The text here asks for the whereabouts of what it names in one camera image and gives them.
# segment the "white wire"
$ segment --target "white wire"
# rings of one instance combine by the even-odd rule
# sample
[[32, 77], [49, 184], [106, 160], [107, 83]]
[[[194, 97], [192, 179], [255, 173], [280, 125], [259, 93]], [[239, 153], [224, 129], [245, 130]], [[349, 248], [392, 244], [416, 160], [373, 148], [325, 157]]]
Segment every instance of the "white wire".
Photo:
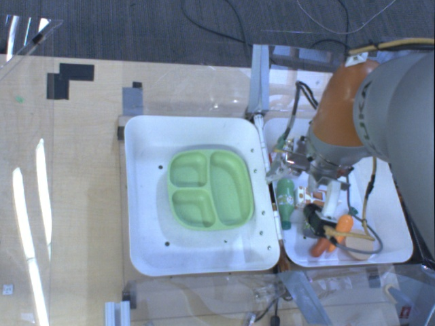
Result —
[[340, 31], [334, 31], [332, 29], [329, 29], [328, 27], [324, 26], [322, 23], [316, 21], [300, 4], [299, 0], [296, 0], [296, 2], [299, 5], [299, 8], [310, 18], [315, 24], [321, 26], [323, 29], [329, 31], [330, 33], [336, 34], [336, 35], [348, 35], [348, 34], [354, 34], [363, 29], [368, 23], [370, 23], [372, 20], [374, 20], [377, 16], [382, 14], [387, 8], [389, 8], [391, 5], [393, 5], [397, 0], [393, 0], [388, 5], [386, 5], [381, 11], [379, 11], [377, 14], [375, 14], [372, 18], [370, 18], [367, 22], [365, 22], [362, 26], [360, 26], [358, 29], [347, 31], [347, 32], [340, 32]]

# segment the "green plate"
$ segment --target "green plate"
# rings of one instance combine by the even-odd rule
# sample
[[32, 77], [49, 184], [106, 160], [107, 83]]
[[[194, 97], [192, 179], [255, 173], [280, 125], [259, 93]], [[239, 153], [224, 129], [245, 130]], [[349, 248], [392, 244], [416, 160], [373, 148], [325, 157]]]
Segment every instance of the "green plate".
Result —
[[254, 211], [246, 164], [231, 151], [178, 153], [169, 164], [168, 191], [174, 217], [193, 230], [239, 227]]

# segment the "beige round object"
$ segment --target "beige round object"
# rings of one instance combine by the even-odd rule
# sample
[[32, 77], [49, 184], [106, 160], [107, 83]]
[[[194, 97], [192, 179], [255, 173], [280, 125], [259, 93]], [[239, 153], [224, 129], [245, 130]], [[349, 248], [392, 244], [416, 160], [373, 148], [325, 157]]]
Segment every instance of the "beige round object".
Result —
[[[362, 230], [353, 230], [354, 233], [364, 234]], [[347, 236], [345, 238], [344, 244], [346, 247], [351, 249], [363, 250], [363, 251], [373, 251], [373, 247], [375, 242], [367, 239], [354, 238], [351, 236]], [[360, 261], [366, 261], [370, 258], [371, 255], [365, 253], [354, 253], [352, 251], [346, 251], [350, 256]]]

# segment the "black mat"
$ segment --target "black mat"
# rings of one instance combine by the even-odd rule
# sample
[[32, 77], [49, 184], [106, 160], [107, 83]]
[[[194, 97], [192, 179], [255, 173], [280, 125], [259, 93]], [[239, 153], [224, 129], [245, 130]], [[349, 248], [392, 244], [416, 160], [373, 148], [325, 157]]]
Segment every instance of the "black mat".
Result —
[[[248, 43], [309, 47], [319, 39], [345, 39], [309, 20], [296, 0], [229, 1], [241, 17]], [[353, 30], [391, 0], [342, 1]], [[301, 2], [329, 28], [345, 31], [345, 14], [335, 0]], [[193, 18], [210, 28], [242, 37], [237, 18], [224, 0], [187, 0], [187, 8]], [[348, 43], [358, 46], [369, 40], [434, 37], [434, 8], [434, 0], [398, 0], [367, 27], [351, 34]], [[63, 19], [55, 37], [55, 56], [250, 65], [250, 52], [243, 43], [193, 25], [181, 12], [181, 0], [0, 0], [0, 14]], [[319, 47], [341, 49], [333, 43]]]

